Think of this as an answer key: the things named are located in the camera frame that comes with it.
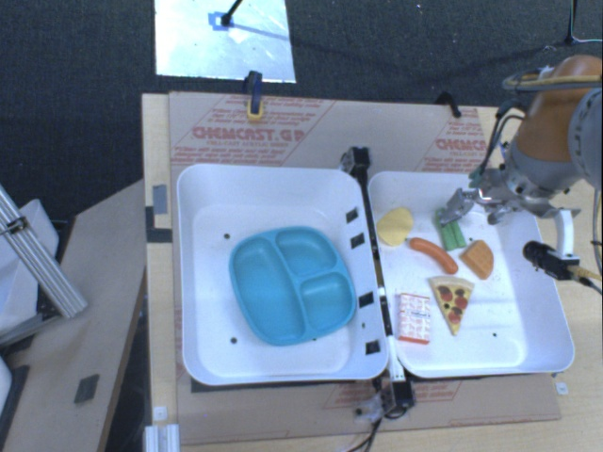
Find pizza slice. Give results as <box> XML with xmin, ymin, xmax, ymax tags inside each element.
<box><xmin>427</xmin><ymin>275</ymin><xmax>476</xmax><ymax>337</ymax></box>

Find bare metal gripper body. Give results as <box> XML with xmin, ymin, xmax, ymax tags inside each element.
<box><xmin>474</xmin><ymin>167</ymin><xmax>567</xmax><ymax>218</ymax></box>

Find white plastic tray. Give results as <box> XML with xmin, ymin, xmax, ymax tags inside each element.
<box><xmin>367</xmin><ymin>170</ymin><xmax>577</xmax><ymax>379</ymax></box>
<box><xmin>176</xmin><ymin>162</ymin><xmax>391</xmax><ymax>387</ymax></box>

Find orange bread slice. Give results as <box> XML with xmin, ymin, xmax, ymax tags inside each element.
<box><xmin>459</xmin><ymin>239</ymin><xmax>496</xmax><ymax>281</ymax></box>

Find yellow potato chip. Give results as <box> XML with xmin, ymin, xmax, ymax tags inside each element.
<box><xmin>375</xmin><ymin>206</ymin><xmax>416</xmax><ymax>248</ymax></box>

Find green celery sticks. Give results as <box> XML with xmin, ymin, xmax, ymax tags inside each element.
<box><xmin>433</xmin><ymin>207</ymin><xmax>468</xmax><ymax>252</ymax></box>

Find brown cardboard board red print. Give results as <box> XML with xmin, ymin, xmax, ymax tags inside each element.
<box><xmin>167</xmin><ymin>90</ymin><xmax>562</xmax><ymax>445</ymax></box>

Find orange sausage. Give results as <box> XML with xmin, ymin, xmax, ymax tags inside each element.
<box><xmin>408</xmin><ymin>236</ymin><xmax>460</xmax><ymax>276</ymax></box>

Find orange and white carton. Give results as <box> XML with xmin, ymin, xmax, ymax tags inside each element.
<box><xmin>397</xmin><ymin>292</ymin><xmax>432</xmax><ymax>346</ymax></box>

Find blue divided plate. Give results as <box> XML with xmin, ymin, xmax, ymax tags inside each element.
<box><xmin>228</xmin><ymin>225</ymin><xmax>358</xmax><ymax>347</ymax></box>

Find thin black and white rod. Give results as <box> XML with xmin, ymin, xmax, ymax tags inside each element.
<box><xmin>353</xmin><ymin>167</ymin><xmax>404</xmax><ymax>381</ymax></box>

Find black cylinder on white bracket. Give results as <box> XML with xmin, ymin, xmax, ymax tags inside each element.
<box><xmin>522</xmin><ymin>208</ymin><xmax>581</xmax><ymax>282</ymax></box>

